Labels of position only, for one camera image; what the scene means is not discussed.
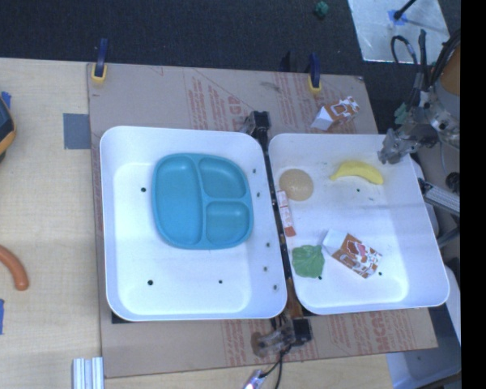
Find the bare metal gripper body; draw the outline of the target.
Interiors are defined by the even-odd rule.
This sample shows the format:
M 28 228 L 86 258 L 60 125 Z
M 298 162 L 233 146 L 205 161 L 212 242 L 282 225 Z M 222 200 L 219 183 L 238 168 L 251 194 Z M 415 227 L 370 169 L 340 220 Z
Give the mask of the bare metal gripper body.
M 403 123 L 403 139 L 425 147 L 441 142 L 459 149 L 460 114 L 441 104 L 414 107 Z

